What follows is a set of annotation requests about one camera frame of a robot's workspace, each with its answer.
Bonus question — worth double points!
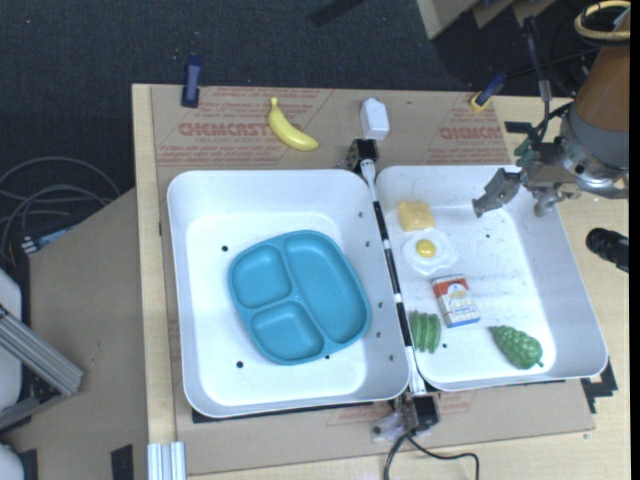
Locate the thin black and white rod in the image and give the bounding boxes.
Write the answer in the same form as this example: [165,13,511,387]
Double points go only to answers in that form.
[360,159,427,395]

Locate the white plastic tray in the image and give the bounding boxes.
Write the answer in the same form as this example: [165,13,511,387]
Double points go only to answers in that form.
[374,163,610,393]
[165,168,412,419]

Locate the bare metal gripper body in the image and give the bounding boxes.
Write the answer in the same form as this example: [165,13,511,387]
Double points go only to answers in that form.
[519,153,630,200]

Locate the blue divided plate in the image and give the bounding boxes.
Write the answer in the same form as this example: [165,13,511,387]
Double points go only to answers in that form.
[227,229,373,367]

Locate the red and white carton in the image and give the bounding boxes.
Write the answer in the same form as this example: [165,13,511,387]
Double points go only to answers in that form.
[431,273,483,329]

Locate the white and yellow fried egg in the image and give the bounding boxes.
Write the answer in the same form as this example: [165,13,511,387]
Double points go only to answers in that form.
[400,227,459,276]

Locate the green grapes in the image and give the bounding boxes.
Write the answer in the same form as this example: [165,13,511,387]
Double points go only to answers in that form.
[488,324,545,371]

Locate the green sliced vegetable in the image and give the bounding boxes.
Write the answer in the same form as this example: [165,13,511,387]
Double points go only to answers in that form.
[408,309,443,355]

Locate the yellow banana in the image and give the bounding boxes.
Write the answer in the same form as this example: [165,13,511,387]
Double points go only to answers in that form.
[267,97,320,152]

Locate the brown cardboard board red print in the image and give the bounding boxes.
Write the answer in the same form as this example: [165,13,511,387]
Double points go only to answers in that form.
[149,84,597,475]

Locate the yellow cheese slice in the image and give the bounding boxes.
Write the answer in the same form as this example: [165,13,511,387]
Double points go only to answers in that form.
[396,199,437,233]

